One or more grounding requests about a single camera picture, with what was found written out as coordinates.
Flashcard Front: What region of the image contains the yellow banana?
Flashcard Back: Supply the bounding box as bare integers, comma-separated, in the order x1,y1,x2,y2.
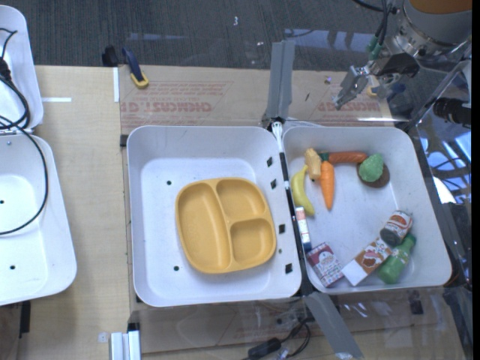
290,164,317,218

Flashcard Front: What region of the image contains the brown and white carton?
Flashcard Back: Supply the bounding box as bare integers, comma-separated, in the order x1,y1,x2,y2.
340,237,394,287

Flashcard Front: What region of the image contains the white tube with blue end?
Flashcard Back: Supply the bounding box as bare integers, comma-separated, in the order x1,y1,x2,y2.
294,205,313,254

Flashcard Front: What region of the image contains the black cylinder on white bracket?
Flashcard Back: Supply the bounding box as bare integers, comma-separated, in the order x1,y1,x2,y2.
432,59,473,125

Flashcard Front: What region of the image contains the orange carrot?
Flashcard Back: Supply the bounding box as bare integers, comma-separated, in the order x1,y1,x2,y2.
319,160,336,212
319,151,370,166

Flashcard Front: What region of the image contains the yellow divided plate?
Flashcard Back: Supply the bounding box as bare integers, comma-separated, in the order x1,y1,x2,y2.
174,177,278,275

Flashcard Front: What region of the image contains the red and white carton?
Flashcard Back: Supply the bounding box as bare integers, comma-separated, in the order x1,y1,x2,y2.
305,241,346,289

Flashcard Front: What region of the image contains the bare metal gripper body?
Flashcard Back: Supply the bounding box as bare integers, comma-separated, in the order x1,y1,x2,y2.
369,22,472,89

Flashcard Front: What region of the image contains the brown cardboard board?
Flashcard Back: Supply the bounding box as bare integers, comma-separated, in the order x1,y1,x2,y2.
118,64,468,355

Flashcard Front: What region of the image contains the pale yellow corn cob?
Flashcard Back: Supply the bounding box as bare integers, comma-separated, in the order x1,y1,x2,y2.
304,147,324,182

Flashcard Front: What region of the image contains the black block with thin wires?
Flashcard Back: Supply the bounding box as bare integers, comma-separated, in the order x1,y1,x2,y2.
247,337,283,360

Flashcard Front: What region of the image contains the green bottle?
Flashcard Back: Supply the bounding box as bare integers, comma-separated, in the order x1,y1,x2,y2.
377,232,418,286

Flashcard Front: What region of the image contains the green broccoli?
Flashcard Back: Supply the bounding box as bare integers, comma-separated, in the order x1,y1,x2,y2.
358,152,386,184

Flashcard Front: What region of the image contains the white plastic tray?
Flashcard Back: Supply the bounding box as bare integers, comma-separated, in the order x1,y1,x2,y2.
126,124,303,308
281,125,454,296

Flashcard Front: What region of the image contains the red and white small can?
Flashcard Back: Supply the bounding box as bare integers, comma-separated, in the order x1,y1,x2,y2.
379,210,414,248

